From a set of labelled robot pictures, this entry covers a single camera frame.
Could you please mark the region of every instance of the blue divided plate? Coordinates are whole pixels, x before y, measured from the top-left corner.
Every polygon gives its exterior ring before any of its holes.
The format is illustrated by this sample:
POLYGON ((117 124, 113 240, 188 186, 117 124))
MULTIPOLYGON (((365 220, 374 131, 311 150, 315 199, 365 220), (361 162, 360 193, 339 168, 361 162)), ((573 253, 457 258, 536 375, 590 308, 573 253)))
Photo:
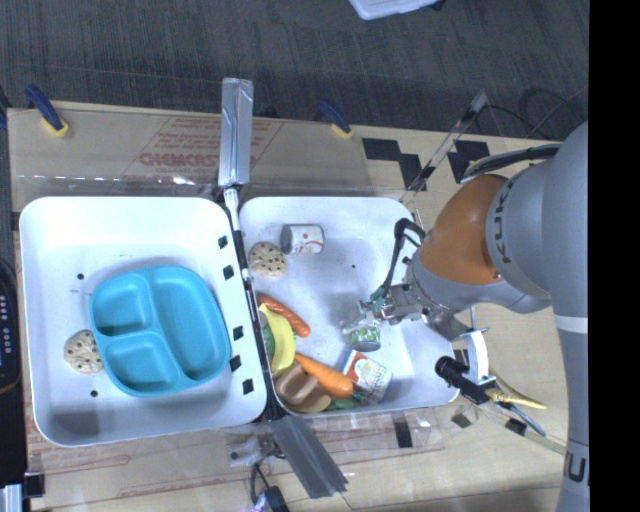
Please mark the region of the blue divided plate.
POLYGON ((184 267, 150 267, 102 282, 91 295, 89 316, 105 370, 130 395, 203 384, 231 355, 218 303, 184 267))

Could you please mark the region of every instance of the carrot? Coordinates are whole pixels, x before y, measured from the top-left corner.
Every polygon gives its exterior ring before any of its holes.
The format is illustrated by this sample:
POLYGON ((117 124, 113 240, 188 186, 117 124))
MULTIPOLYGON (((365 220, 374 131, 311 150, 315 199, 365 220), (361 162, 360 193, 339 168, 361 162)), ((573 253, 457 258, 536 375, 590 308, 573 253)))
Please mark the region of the carrot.
POLYGON ((307 323, 281 302, 278 302, 276 299, 267 295, 258 295, 258 306, 261 306, 262 304, 267 306, 269 311, 273 311, 274 313, 278 313, 285 317, 289 324, 291 324, 293 331, 301 338, 306 338, 311 334, 311 328, 307 323))
POLYGON ((346 375, 302 354, 296 353, 294 359, 306 373, 318 379, 318 384, 331 396, 350 398, 353 395, 353 382, 346 375))

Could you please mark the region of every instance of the sausage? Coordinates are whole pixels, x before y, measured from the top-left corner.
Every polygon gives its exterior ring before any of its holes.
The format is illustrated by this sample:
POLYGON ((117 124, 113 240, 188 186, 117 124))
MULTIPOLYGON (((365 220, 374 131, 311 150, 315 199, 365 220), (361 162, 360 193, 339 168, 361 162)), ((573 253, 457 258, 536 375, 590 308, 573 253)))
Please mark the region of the sausage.
POLYGON ((293 332, 295 332, 298 336, 302 338, 306 338, 311 334, 311 328, 307 325, 307 323, 296 315, 293 311, 291 311, 287 306, 278 302, 276 299, 273 299, 267 295, 258 295, 258 305, 261 306, 264 304, 269 308, 269 311, 274 313, 278 313, 287 319, 293 332))

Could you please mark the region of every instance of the yellow banana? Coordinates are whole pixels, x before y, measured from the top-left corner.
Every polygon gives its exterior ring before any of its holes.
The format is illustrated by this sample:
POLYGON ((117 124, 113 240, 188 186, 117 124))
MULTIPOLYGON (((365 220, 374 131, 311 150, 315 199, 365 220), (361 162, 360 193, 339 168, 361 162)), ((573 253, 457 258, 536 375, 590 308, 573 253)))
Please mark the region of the yellow banana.
POLYGON ((293 364, 293 358, 296 354, 293 329, 285 317, 269 310, 266 305, 262 304, 258 309, 267 317, 267 322, 273 333, 275 352, 271 359, 271 371, 273 377, 278 378, 293 364))

